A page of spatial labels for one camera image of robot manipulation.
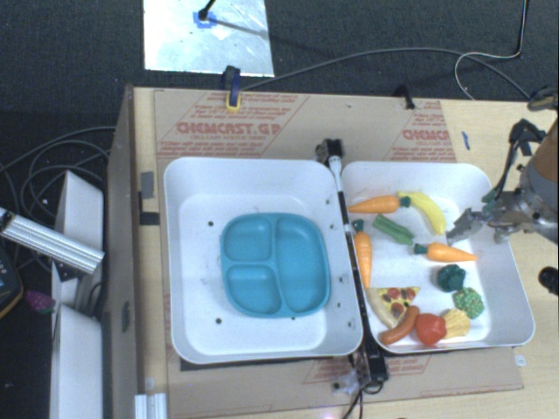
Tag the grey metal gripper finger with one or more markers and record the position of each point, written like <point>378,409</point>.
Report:
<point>465,227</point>
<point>503,235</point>

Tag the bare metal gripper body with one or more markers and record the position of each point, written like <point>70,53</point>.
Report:
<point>517,212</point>

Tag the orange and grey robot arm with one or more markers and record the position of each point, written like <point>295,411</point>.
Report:
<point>546,168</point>

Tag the orange carrot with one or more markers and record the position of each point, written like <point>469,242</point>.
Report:
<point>377,204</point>
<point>447,252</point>
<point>363,253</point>

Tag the yellow banana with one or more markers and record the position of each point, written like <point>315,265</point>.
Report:
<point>430,210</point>

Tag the white plastic tray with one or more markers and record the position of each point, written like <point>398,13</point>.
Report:
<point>498,286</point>
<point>196,304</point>

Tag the dark green broccoli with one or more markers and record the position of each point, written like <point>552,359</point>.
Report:
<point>451,277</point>

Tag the green beans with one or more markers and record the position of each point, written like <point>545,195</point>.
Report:
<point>393,229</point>

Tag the light green broccoli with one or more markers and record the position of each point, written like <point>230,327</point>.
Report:
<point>468,303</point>

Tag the yellow corn piece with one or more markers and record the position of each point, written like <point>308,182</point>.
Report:
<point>457,323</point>

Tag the red tomato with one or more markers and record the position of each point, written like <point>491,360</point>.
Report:
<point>430,329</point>

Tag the pizza slice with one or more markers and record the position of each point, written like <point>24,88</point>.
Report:
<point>388,304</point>

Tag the thin black and white rod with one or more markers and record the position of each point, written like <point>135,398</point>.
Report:
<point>349,234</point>

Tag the brown sausage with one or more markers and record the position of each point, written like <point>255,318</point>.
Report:
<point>402,326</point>

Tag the blue divided plate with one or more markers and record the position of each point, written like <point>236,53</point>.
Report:
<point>275,264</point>

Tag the brown cardboard board, red print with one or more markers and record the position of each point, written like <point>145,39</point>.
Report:
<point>279,125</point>

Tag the purple grapes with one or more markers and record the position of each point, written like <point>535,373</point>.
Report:
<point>40,301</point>

